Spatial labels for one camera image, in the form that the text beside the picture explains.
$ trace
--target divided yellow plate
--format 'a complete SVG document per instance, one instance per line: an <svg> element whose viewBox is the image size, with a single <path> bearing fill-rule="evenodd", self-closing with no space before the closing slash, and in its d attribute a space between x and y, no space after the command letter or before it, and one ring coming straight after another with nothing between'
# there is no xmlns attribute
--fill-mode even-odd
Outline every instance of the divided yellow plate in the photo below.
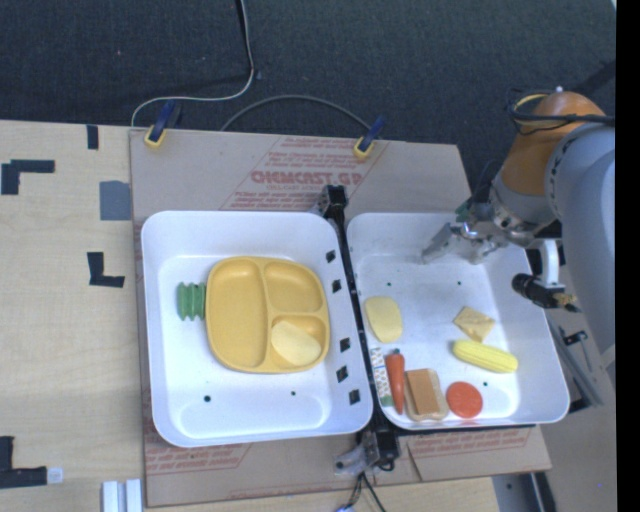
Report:
<svg viewBox="0 0 640 512"><path fill-rule="evenodd" d="M207 280L204 317L212 352L234 370L307 370L329 350L322 284L289 260L238 256L217 263Z"/></svg>

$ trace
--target white cable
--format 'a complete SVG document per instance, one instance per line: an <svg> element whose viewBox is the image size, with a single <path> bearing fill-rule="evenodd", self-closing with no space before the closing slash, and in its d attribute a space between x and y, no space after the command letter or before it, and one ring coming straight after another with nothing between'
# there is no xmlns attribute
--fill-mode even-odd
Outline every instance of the white cable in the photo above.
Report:
<svg viewBox="0 0 640 512"><path fill-rule="evenodd" d="M249 42L249 21L248 21L248 18L247 18L247 8L245 6L244 0L239 0L239 1L240 1L240 5L242 7L242 18L244 20L245 45L246 45L246 48L247 48L247 57L249 58L249 66L250 66L249 78L247 79L247 83L244 85L244 87L242 89L240 89L240 91L238 91L235 94L232 94L230 96L223 96L223 97L219 97L219 98L200 98L200 97L195 97L195 96L162 96L162 97L150 99L148 101L145 101L141 105L139 105L133 111L133 115L131 116L131 126L135 126L136 125L135 124L136 116L138 115L140 110L142 110L146 106L150 105L151 103L155 103L157 101L177 100L177 101L220 102L220 101L228 101L228 100L233 100L233 99L239 98L245 92L247 92L249 87L251 87L251 83L253 82L253 76L254 76L255 70L254 70L254 65L253 65L253 55L251 53L251 44Z"/></svg>

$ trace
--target wooden table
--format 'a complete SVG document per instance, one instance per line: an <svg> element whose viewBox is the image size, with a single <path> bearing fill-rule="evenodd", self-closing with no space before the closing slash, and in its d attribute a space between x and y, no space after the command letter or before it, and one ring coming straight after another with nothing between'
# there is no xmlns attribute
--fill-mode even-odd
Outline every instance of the wooden table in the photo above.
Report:
<svg viewBox="0 0 640 512"><path fill-rule="evenodd" d="M54 160L0 195L0 436L13 466L60 467L61 484L0 490L0 509L99 510L101 483L144 477L133 227L103 221L99 184L129 181L128 129L0 122L0 162ZM87 253L122 288L91 286ZM387 510L496 512L490 477L377 490ZM163 510L335 510L350 491ZM377 510L363 492L355 510Z"/></svg>

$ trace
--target yellow and blue clamp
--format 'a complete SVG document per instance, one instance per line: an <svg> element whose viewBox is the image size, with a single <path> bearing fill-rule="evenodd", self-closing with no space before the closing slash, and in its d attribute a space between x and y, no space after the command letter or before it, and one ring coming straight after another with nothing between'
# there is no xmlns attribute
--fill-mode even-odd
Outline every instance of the yellow and blue clamp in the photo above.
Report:
<svg viewBox="0 0 640 512"><path fill-rule="evenodd" d="M378 136L382 127L384 126L384 117L379 116L376 122L371 125L371 128L366 135L360 137L355 146L353 146L353 154L360 160L366 159L373 151L373 140Z"/></svg>
<svg viewBox="0 0 640 512"><path fill-rule="evenodd" d="M167 128L173 128L180 117L180 105L175 100L167 101L156 122L147 130L144 143L150 148L159 148L167 135Z"/></svg>

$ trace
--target black fabric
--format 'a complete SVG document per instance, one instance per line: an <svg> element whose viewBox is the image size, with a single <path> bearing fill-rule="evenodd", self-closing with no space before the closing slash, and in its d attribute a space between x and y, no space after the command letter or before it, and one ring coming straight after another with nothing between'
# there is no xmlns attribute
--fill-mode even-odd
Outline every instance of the black fabric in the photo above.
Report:
<svg viewBox="0 0 640 512"><path fill-rule="evenodd" d="M126 125L156 96L238 91L248 62L236 0L3 3L0 118ZM282 94L332 101L381 136L457 144L474 186L515 135L509 87L563 86L615 113L611 0L246 0L257 79L241 98L186 103L183 128L217 129ZM162 104L144 109L149 126ZM234 131L357 137L326 106L268 104Z"/></svg>

